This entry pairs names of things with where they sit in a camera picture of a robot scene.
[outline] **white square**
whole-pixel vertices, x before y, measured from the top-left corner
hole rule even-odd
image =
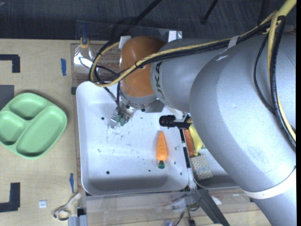
[[[47,200],[40,200],[39,206],[40,206],[40,209],[47,208]]]

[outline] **black corner marker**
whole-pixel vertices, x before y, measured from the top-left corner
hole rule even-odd
[[[18,211],[19,207],[20,207],[20,183],[11,183],[9,201],[0,203],[0,213]]]
[[[11,60],[11,72],[20,73],[20,57],[19,55],[0,54],[0,60]]]

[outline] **green divided tray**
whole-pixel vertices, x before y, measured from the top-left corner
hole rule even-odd
[[[0,144],[27,159],[46,154],[67,126],[67,116],[45,98],[22,93],[0,111]]]

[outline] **wooden table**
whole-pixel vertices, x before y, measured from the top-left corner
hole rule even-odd
[[[18,211],[0,213],[0,225],[6,226],[66,226],[67,221],[55,219],[53,211],[66,204],[74,195],[69,182],[70,174],[75,176],[74,191],[78,190],[76,180],[76,132],[74,125],[74,96],[71,95],[71,51],[70,40],[0,40],[0,54],[18,54],[21,72],[12,73],[11,61],[0,61],[0,85],[14,85],[15,96],[33,92],[52,101],[62,108],[68,117],[67,128],[43,157],[36,160],[24,159],[0,146],[0,202],[8,202],[10,183],[20,182],[21,196]],[[63,76],[61,59],[66,60],[66,76]],[[39,208],[39,200],[47,200],[46,208]],[[231,225],[270,225],[260,210],[227,213]],[[76,205],[72,209],[76,214]],[[208,216],[194,218],[197,225],[211,224]],[[132,226],[158,226],[162,222],[129,224]],[[179,226],[187,226],[183,220]]]

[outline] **white sink basin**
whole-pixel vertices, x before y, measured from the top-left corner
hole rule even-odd
[[[160,127],[159,117],[171,114],[136,111],[123,127],[108,126],[116,104],[103,88],[90,82],[76,90],[81,179],[91,195],[180,191],[188,171],[177,128]],[[163,131],[168,147],[164,169],[158,168],[156,145]]]

